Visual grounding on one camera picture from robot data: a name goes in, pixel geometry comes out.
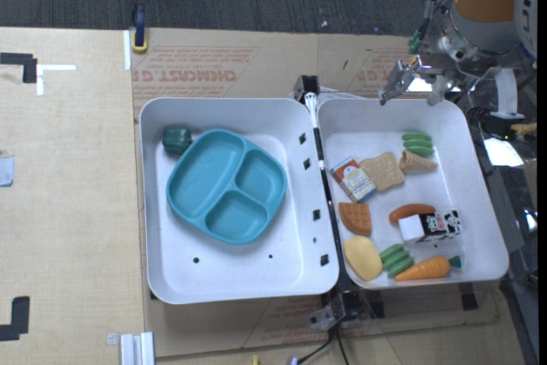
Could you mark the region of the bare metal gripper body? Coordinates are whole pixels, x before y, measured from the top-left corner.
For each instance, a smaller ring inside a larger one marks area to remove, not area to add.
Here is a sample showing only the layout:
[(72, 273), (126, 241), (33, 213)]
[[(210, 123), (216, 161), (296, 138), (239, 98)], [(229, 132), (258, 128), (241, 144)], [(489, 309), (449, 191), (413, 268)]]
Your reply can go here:
[(452, 23), (445, 23), (438, 33), (428, 33), (415, 60), (415, 71), (419, 75), (455, 72), (479, 77), (491, 67), (492, 53), (471, 43)]

